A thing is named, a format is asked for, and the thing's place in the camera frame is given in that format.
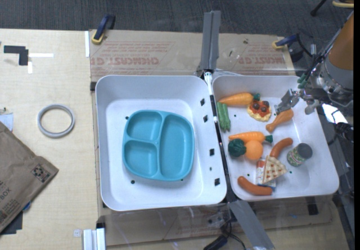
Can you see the brown chicken drumstick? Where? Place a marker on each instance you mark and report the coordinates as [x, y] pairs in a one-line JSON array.
[[281, 119]]

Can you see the yellow pizza with red topping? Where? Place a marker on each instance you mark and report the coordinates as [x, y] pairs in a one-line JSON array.
[[260, 112]]

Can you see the green broccoli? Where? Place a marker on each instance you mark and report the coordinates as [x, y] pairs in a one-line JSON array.
[[236, 148]]

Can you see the small can with grey lid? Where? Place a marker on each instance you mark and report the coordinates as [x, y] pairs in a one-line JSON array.
[[298, 155]]

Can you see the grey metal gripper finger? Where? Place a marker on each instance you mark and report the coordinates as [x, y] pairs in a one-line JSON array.
[[311, 107], [287, 100]]

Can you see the white plastic tray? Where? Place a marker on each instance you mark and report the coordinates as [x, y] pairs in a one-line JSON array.
[[112, 192], [309, 181]]

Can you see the orange fruit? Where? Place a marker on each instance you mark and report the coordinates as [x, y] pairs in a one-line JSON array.
[[254, 150]]

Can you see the blue divided plate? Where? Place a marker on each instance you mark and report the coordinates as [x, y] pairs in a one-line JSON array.
[[174, 145]]

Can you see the yellow lattice pie slice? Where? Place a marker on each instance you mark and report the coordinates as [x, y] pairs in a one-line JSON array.
[[272, 170]]

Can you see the orange carrot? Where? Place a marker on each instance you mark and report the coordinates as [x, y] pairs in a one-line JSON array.
[[237, 99], [247, 136]]

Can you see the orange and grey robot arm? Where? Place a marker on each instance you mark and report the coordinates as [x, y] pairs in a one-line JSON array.
[[341, 46]]

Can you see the brown paper envelope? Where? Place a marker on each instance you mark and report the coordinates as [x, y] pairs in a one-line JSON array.
[[19, 176]]

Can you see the orange sausage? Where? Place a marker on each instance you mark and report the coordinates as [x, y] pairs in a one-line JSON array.
[[254, 187], [281, 146]]

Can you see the brown cardboard board red print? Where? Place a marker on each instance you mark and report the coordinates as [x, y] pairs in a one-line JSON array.
[[180, 52]]

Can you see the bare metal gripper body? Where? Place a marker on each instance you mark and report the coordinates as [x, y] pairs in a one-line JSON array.
[[327, 93]]

